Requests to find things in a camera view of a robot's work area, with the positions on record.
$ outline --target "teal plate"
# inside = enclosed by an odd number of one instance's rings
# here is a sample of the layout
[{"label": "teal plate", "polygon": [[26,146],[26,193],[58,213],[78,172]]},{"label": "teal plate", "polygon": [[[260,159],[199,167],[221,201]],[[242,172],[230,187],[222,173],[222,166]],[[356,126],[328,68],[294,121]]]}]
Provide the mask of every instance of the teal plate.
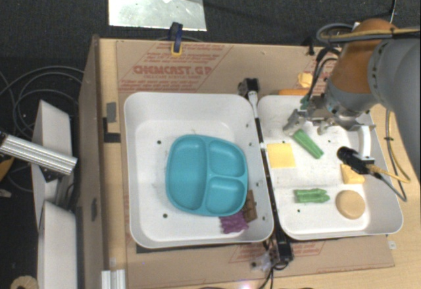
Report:
[{"label": "teal plate", "polygon": [[166,194],[178,209],[213,217],[233,215],[244,206],[247,180],[244,153],[231,142],[186,135],[171,146]]}]

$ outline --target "purple object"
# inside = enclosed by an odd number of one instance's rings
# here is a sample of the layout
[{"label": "purple object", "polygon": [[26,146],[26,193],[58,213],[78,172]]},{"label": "purple object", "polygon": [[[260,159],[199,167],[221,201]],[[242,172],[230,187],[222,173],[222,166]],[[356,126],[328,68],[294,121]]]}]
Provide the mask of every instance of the purple object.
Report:
[{"label": "purple object", "polygon": [[245,222],[243,211],[227,217],[219,217],[219,219],[221,220],[224,234],[237,233],[249,228],[249,225]]}]

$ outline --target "dark floor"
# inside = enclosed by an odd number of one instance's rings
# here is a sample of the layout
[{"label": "dark floor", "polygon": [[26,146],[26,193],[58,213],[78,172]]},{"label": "dark floor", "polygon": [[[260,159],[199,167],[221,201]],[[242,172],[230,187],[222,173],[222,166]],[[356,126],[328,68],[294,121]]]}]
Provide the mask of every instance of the dark floor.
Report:
[{"label": "dark floor", "polygon": [[[156,39],[166,30],[116,28],[107,24],[108,0],[0,0],[0,72],[12,82],[20,75],[45,66],[83,69],[93,34],[102,37]],[[204,0],[207,32],[190,32],[205,41],[230,43],[300,44],[319,27],[331,22],[353,23],[371,16],[390,19],[391,0]],[[420,0],[397,0],[394,23],[420,24]],[[13,92],[23,86],[17,83]],[[0,80],[0,126],[13,132],[11,100]],[[78,96],[71,78],[54,76],[32,86]],[[72,103],[50,93],[33,94],[22,102],[31,123],[42,95],[66,112]],[[31,188],[28,169],[11,178]],[[0,289],[9,288],[20,275],[36,276],[36,227],[31,193],[14,187],[6,178],[0,188],[12,197],[0,198]]]}]

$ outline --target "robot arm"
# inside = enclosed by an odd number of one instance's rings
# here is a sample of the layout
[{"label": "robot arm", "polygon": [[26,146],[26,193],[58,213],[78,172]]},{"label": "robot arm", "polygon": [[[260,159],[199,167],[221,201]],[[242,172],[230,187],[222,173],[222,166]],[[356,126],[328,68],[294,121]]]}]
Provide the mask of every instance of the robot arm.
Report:
[{"label": "robot arm", "polygon": [[[395,27],[384,20],[370,19],[353,33],[391,28]],[[356,118],[377,103],[395,113],[409,159],[420,179],[419,30],[417,38],[346,43],[325,93],[310,100],[306,114],[307,119],[320,121],[319,134],[331,125],[352,131],[360,128]]]}]

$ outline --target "cardboard box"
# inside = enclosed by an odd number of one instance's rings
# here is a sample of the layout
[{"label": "cardboard box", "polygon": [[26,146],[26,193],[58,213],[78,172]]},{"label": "cardboard box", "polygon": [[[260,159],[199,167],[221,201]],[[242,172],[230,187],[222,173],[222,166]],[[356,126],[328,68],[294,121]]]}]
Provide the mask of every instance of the cardboard box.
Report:
[{"label": "cardboard box", "polygon": [[[298,75],[315,65],[307,51],[186,42],[182,56],[172,57],[168,41],[93,39],[80,94],[80,288],[100,288],[105,269],[125,269],[129,289],[266,276],[251,266],[265,252],[262,243],[159,251],[136,246],[128,226],[122,106],[137,91],[236,93],[246,77],[259,79],[259,97],[300,88]],[[325,69],[328,74],[332,67]],[[322,89],[319,83],[316,91]],[[279,276],[393,266],[385,236],[297,242],[293,250],[295,260]]]}]

